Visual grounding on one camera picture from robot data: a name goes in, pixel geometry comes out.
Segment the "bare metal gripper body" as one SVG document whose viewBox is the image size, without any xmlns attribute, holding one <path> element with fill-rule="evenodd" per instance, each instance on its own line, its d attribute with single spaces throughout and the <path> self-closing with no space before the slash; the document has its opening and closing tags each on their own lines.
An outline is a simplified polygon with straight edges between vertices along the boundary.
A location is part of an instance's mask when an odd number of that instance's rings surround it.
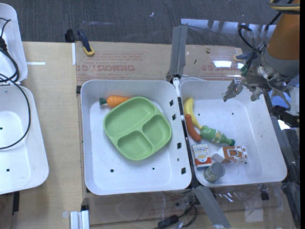
<svg viewBox="0 0 305 229">
<path fill-rule="evenodd" d="M 242 76 L 247 87 L 262 89 L 275 88 L 283 91 L 290 82 L 290 77 L 280 74 L 270 66 L 246 67 L 242 70 Z"/>
</svg>

